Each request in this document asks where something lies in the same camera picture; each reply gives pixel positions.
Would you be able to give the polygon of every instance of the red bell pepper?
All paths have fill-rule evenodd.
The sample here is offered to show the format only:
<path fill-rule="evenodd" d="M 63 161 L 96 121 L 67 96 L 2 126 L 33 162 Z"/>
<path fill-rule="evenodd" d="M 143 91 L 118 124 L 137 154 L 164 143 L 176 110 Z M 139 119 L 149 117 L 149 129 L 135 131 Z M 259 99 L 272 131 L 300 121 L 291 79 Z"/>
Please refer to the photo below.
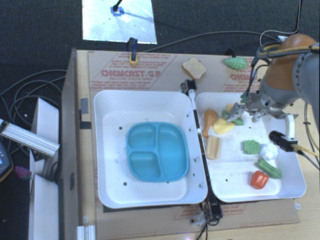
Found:
<path fill-rule="evenodd" d="M 262 189 L 268 182 L 269 176 L 262 171 L 257 170 L 251 178 L 250 185 L 256 189 Z"/>

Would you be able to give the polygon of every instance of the white plastic bar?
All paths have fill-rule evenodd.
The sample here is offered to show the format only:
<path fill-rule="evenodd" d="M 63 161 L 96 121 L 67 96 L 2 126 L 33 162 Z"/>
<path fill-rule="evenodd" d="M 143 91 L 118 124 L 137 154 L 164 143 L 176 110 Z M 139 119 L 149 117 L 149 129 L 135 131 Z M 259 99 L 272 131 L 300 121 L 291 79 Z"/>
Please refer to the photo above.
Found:
<path fill-rule="evenodd" d="M 8 123 L 3 128 L 2 132 L 0 132 L 0 135 L 14 142 L 25 145 L 33 150 L 36 150 L 50 158 L 55 155 L 60 147 L 58 143 L 43 138 L 12 123 Z"/>

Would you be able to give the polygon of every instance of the green scrubber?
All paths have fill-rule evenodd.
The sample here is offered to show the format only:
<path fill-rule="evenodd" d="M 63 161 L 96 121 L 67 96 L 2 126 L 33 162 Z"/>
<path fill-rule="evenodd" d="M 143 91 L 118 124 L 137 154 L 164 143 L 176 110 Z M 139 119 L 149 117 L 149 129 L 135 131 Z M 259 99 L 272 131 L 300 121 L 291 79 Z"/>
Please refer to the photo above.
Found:
<path fill-rule="evenodd" d="M 234 70 L 243 70 L 248 65 L 244 57 L 227 58 L 224 62 L 228 67 Z"/>
<path fill-rule="evenodd" d="M 261 151 L 260 143 L 255 140 L 246 140 L 243 142 L 243 150 L 249 155 L 257 154 Z"/>

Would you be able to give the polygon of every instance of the blue divided plate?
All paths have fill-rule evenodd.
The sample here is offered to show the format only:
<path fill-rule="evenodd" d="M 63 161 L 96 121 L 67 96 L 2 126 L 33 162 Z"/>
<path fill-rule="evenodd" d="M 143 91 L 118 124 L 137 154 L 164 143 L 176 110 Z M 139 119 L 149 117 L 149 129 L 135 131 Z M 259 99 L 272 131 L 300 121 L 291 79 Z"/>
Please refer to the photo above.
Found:
<path fill-rule="evenodd" d="M 172 123 L 135 124 L 126 136 L 126 154 L 130 171 L 142 181 L 177 181 L 189 169 L 185 135 Z"/>

